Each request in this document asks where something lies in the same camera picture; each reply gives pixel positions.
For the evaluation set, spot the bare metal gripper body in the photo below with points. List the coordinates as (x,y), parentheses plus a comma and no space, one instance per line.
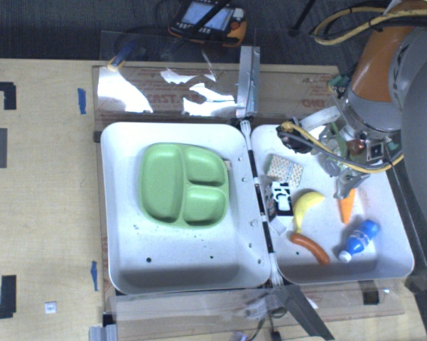
(367,137)

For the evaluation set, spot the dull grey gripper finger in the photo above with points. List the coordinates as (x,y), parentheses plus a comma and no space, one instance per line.
(359,181)
(342,188)

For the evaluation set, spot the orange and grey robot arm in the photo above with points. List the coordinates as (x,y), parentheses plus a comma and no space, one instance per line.
(376,69)

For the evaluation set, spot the white plastic tray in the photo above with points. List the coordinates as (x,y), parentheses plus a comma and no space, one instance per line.
(373,197)
(184,254)

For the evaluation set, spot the orange carrot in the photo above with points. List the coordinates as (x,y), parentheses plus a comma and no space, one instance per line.
(346,210)

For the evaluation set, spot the yellow banana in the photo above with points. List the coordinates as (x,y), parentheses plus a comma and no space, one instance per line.
(302,206)

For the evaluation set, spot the blue bottle white cap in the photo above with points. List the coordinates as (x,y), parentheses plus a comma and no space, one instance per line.
(360,240)

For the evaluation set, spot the orange patterned white packet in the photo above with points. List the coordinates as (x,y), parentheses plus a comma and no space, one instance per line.
(284,169)

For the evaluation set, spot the black and white carton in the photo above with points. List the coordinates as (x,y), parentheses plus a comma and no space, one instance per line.
(280,199)

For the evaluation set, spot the brown sausage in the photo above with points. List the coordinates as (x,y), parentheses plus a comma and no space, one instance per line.
(310,247)

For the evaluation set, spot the thin black and white rod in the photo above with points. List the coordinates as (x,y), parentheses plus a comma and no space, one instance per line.
(269,240)

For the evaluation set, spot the green divided plate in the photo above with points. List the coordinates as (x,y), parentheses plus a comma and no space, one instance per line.
(163,187)

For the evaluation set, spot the black cylinder on white bracket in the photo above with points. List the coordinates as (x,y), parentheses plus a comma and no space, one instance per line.
(293,139)

